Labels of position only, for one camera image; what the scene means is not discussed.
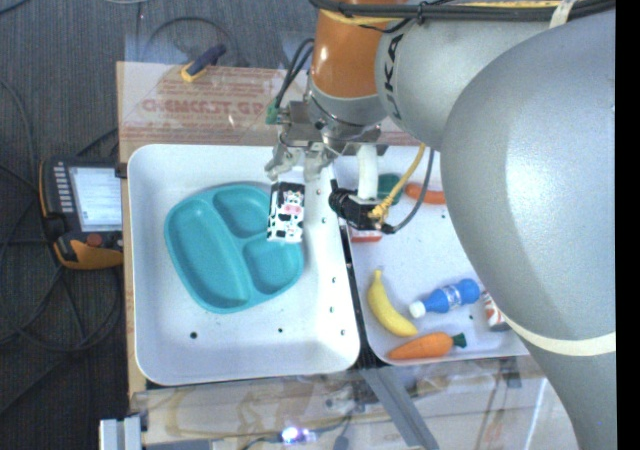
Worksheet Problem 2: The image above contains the cow print carton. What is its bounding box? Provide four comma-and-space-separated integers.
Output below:
266, 181, 306, 244

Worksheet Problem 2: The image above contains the yellow banana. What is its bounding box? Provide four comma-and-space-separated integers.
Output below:
367, 268, 419, 338

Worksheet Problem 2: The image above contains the black cylinder on white bracket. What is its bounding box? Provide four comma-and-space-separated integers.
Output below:
328, 142, 386, 232

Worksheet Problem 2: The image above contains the brown cardboard board, red print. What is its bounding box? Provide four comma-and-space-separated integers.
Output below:
115, 61, 551, 445

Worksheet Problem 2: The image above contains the dark green block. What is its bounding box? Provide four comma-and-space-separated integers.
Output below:
375, 173, 404, 205

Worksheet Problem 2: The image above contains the orange and white can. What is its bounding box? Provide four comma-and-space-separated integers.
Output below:
480, 290, 512, 333

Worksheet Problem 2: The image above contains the orange sausage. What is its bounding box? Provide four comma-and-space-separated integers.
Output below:
404, 182, 447, 206

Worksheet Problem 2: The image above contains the orange carrot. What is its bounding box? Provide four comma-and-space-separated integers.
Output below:
387, 331, 468, 362

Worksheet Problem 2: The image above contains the blue bottle with white cap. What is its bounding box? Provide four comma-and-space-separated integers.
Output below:
408, 278, 482, 319

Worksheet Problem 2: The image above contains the white plastic tray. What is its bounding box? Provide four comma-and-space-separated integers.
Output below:
126, 143, 362, 387
332, 145, 531, 368

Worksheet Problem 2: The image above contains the blue divided plate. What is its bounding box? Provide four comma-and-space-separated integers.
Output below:
163, 182, 306, 315

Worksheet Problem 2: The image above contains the red and white packet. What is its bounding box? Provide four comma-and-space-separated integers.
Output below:
349, 226, 384, 244

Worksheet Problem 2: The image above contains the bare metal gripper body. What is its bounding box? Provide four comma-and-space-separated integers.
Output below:
277, 100, 389, 160

